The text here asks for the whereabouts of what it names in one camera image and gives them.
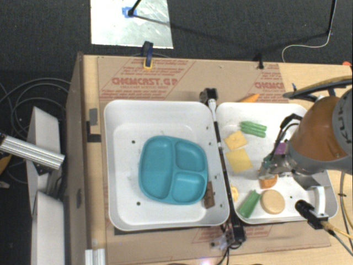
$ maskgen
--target blue clamp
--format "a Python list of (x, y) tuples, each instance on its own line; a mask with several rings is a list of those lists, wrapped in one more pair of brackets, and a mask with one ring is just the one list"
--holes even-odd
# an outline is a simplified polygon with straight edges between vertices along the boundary
[(145, 41), (141, 49), (141, 56), (142, 57), (146, 56), (146, 58), (143, 61), (143, 68), (147, 70), (152, 69), (152, 65), (153, 65), (152, 55), (153, 55), (153, 43)]
[(129, 14), (127, 13), (129, 10), (131, 9), (131, 7), (122, 7), (122, 14), (124, 15), (125, 18), (133, 18), (134, 15), (137, 15), (137, 10), (135, 9), (133, 11), (133, 15), (129, 16)]

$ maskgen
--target white tray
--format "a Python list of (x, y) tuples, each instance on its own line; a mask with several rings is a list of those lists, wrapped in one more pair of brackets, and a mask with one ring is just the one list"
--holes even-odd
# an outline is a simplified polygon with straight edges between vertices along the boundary
[[(120, 230), (215, 226), (229, 216), (212, 115), (198, 102), (116, 100), (104, 110), (108, 160), (110, 220)], [(216, 205), (203, 201), (173, 205), (146, 197), (138, 185), (138, 166), (144, 143), (168, 135), (200, 145), (208, 161)]]
[[(263, 158), (273, 149), (275, 139), (279, 132), (279, 126), (283, 119), (292, 113), (303, 116), (305, 112), (306, 110), (297, 104), (222, 103), (217, 108), (217, 120), (220, 127), (224, 153), (228, 152), (229, 149), (223, 139), (239, 130), (239, 123), (241, 121), (253, 121), (268, 127), (266, 138), (264, 139), (254, 135), (244, 134), (248, 143), (243, 147), (249, 155), (253, 168), (235, 174), (226, 156), (224, 158), (229, 174), (229, 181), (233, 186), (237, 187), (239, 191), (238, 200), (234, 202), (236, 212), (250, 191), (254, 189), (258, 193), (264, 191), (260, 188), (258, 182), (258, 169), (261, 166)], [(288, 130), (286, 138), (289, 139), (294, 131), (295, 126)], [(319, 183), (330, 186), (325, 188), (325, 198), (326, 213), (332, 217), (336, 214), (338, 205), (329, 176), (327, 172), (323, 172), (316, 174), (314, 177)], [(237, 212), (239, 217), (249, 224), (299, 221), (304, 220), (304, 218), (301, 217), (295, 209), (296, 201), (304, 199), (312, 205), (315, 203), (313, 190), (304, 190), (292, 177), (278, 178), (277, 183), (272, 189), (278, 190), (285, 199), (285, 209), (282, 213), (277, 215), (268, 214), (262, 209), (260, 203), (258, 203), (250, 218), (242, 217)]]

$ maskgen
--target round beige toy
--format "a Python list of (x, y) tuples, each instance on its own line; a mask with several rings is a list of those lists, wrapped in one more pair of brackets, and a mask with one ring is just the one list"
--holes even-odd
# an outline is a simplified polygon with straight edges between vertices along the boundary
[(261, 206), (269, 214), (279, 214), (285, 208), (285, 199), (278, 191), (269, 189), (262, 193)]

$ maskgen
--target blue plate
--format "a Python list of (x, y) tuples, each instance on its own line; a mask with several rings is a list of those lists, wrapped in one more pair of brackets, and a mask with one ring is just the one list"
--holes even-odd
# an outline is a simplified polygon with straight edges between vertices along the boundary
[(207, 159), (197, 144), (170, 136), (154, 136), (142, 149), (138, 181), (151, 199), (193, 204), (205, 194)]

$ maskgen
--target black carpet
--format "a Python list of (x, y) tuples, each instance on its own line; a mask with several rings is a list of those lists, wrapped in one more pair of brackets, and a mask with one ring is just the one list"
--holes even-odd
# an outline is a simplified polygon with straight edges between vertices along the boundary
[[(252, 60), (262, 54), (264, 61), (281, 62), (287, 45), (325, 44), (331, 0), (168, 0), (168, 6), (174, 49), (156, 52), (179, 58), (227, 60)], [(327, 46), (290, 48), (285, 52), (286, 61), (352, 62), (352, 6), (353, 0), (337, 1)], [(0, 0), (0, 83), (7, 91), (41, 77), (69, 81), (78, 51), (132, 55), (140, 49), (91, 45), (90, 0)], [(65, 95), (50, 89), (37, 89), (30, 95), (64, 105)], [(49, 104), (36, 104), (62, 118)], [(7, 101), (0, 107), (0, 129), (11, 133)], [(29, 111), (19, 110), (27, 125)], [(10, 172), (26, 180), (24, 165)], [(0, 189), (0, 264), (29, 264), (31, 219), (26, 185), (6, 173), (0, 181), (10, 183), (9, 189)]]

